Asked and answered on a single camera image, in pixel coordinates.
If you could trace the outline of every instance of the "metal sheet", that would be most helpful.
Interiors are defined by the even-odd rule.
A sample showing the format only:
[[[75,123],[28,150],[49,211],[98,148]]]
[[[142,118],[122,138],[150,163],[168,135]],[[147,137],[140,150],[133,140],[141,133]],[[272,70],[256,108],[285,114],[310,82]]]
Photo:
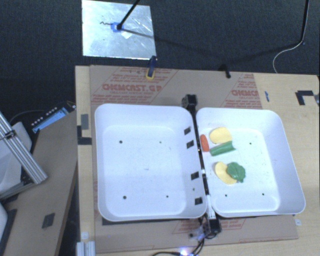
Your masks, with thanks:
[[[148,60],[157,55],[149,6],[137,5],[121,31],[112,29],[131,6],[82,0],[84,56]]]

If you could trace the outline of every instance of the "orange toy carrot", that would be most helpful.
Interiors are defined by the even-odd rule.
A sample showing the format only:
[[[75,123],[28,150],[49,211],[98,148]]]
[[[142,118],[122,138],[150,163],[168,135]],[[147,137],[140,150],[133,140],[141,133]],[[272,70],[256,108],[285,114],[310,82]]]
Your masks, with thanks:
[[[204,134],[200,136],[200,142],[201,142],[202,151],[209,152],[208,140]]]

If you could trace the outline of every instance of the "wooden edge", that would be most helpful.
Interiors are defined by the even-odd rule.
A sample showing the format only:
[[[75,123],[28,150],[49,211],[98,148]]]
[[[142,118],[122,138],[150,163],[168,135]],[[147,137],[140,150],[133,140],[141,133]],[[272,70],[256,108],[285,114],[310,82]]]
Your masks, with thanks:
[[[75,94],[77,107],[77,126],[81,126],[81,116],[88,115],[88,129],[81,130],[82,136],[91,138],[90,67],[75,67]],[[80,233],[88,232],[82,242],[95,240],[94,185],[92,167],[92,146],[79,145],[78,186]]]

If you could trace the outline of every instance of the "white cable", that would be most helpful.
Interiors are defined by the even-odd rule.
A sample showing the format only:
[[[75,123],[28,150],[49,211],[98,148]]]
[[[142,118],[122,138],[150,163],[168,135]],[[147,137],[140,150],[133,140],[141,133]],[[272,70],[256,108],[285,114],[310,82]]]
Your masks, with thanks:
[[[307,22],[308,22],[308,13],[309,13],[309,3],[308,3],[307,10],[306,10],[305,25],[304,25],[303,34],[302,34],[302,40],[301,40],[295,47],[292,47],[292,48],[290,48],[290,49],[285,49],[285,50],[283,50],[283,51],[280,51],[280,52],[273,58],[272,66],[273,66],[273,70],[274,70],[275,73],[278,73],[277,70],[276,70],[276,67],[275,67],[276,58],[277,58],[280,54],[283,54],[283,53],[285,53],[285,52],[292,51],[292,50],[296,49],[297,47],[299,47],[299,46],[304,42],[305,33],[306,33],[306,27],[307,27]]]

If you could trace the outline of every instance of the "white plastic container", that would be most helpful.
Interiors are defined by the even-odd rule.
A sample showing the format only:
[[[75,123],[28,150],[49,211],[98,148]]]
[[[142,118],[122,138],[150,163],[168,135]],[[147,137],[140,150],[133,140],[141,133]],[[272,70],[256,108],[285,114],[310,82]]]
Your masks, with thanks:
[[[203,108],[196,121],[199,135],[207,137],[215,128],[228,128],[236,148],[215,157],[202,153],[216,213],[231,218],[303,211],[305,198],[277,114]],[[105,219],[190,219],[205,213],[197,139],[186,109],[103,104],[95,112],[95,132],[98,208]],[[223,183],[213,169],[219,161],[244,166],[244,182]]]

